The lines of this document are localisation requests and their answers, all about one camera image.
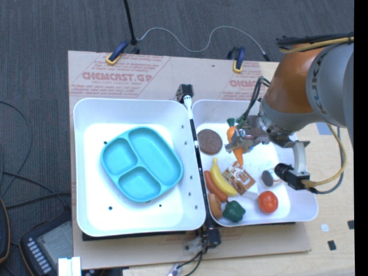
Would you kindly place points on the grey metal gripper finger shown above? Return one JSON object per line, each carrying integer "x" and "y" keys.
{"x": 247, "y": 147}
{"x": 234, "y": 144}

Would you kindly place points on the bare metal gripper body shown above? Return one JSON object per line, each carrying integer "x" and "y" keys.
{"x": 260, "y": 134}

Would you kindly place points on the orange carrot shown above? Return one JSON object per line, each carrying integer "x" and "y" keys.
{"x": 239, "y": 155}

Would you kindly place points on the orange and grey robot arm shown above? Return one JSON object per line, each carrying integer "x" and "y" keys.
{"x": 290, "y": 91}

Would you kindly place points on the brown biscuit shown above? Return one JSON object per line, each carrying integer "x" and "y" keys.
{"x": 210, "y": 142}

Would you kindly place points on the white and orange packet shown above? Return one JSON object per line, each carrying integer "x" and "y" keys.
{"x": 244, "y": 180}

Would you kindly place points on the small white can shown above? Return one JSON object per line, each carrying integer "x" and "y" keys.
{"x": 268, "y": 178}

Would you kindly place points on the yellow banana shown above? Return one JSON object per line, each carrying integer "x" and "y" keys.
{"x": 220, "y": 180}

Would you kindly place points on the thin black and white rod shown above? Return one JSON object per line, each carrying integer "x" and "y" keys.
{"x": 193, "y": 128}

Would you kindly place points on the red sausage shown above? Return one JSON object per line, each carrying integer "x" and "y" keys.
{"x": 211, "y": 184}

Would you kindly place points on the red tomato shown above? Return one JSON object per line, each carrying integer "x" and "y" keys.
{"x": 268, "y": 202}

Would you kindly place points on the green pepper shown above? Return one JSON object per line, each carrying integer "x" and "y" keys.
{"x": 233, "y": 211}

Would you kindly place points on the brown cardboard board, red print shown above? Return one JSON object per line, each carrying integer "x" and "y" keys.
{"x": 201, "y": 73}

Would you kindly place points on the white plastic tray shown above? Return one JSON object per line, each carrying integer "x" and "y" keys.
{"x": 95, "y": 217}
{"x": 299, "y": 208}

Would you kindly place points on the blue divided plate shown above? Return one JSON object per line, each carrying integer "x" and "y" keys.
{"x": 143, "y": 154}

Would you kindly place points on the black cylinder on white bracket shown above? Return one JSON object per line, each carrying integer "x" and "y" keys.
{"x": 296, "y": 178}

